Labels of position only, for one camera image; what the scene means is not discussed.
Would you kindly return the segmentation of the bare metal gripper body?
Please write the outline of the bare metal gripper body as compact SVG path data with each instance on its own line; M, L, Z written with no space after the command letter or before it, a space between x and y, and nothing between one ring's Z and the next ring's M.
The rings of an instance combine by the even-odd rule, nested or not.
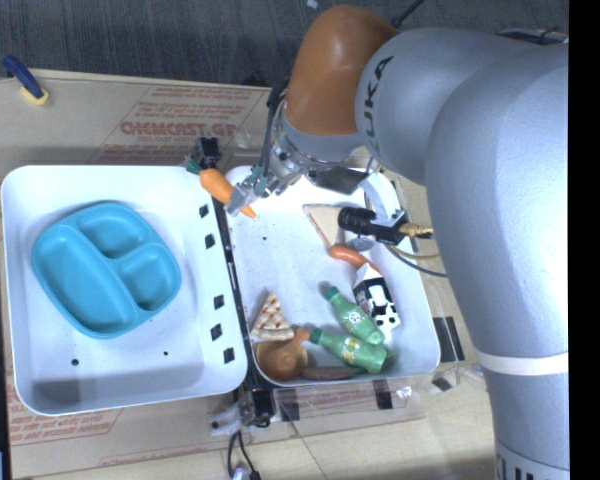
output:
M290 140L266 140L258 162L241 182L241 197L279 195L302 176L317 172L323 163L300 151Z

